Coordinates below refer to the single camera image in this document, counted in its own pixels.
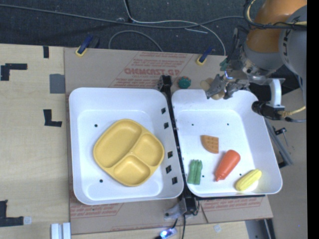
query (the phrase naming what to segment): red bottle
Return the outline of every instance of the red bottle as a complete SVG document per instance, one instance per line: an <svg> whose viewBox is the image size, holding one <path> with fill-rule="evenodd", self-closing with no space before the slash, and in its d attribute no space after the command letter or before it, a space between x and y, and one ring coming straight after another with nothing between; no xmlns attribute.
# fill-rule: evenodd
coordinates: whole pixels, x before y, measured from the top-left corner
<svg viewBox="0 0 319 239"><path fill-rule="evenodd" d="M224 180L240 160L237 151L230 149L223 156L215 172L216 181Z"/></svg>

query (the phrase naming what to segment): yellow corn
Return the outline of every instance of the yellow corn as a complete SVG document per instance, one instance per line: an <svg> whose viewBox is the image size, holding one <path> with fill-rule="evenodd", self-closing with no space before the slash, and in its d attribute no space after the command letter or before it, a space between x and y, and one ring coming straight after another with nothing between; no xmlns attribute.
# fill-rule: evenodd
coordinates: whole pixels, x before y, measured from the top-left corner
<svg viewBox="0 0 319 239"><path fill-rule="evenodd" d="M262 172L259 169L254 169L249 173L241 177L235 185L236 190L243 191L251 186L255 181L258 181L262 175Z"/></svg>

